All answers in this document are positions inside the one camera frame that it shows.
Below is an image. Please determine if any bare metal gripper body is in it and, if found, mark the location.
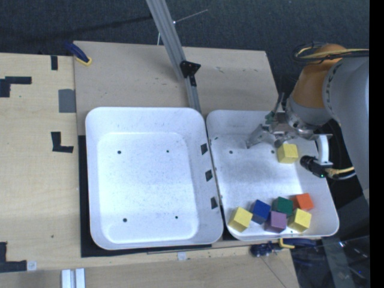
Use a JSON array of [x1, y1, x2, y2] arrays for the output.
[[263, 110, 319, 141]]

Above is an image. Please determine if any yellow cube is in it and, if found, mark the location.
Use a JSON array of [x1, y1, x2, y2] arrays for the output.
[[287, 208, 313, 233], [227, 206, 254, 233], [276, 143, 299, 164]]

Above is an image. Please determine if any white plastic tray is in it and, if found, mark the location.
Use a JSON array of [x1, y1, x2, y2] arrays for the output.
[[85, 106, 224, 251], [205, 109, 340, 242]]

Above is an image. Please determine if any orange cube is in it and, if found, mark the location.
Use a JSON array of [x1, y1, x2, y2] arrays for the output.
[[291, 193, 314, 211]]

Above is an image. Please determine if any green cube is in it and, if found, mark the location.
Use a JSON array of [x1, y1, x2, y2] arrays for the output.
[[271, 196, 295, 217]]

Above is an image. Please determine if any blue cube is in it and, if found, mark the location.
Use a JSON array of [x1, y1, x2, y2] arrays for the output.
[[250, 199, 272, 225]]

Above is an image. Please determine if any purple cube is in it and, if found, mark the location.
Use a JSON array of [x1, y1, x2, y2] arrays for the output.
[[263, 210, 288, 233]]

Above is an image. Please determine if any pale wood board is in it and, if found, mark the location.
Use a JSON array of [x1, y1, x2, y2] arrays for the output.
[[73, 40, 296, 256]]

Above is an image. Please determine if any black cylinder on white bracket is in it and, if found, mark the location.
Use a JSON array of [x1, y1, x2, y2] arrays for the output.
[[299, 133, 334, 179]]

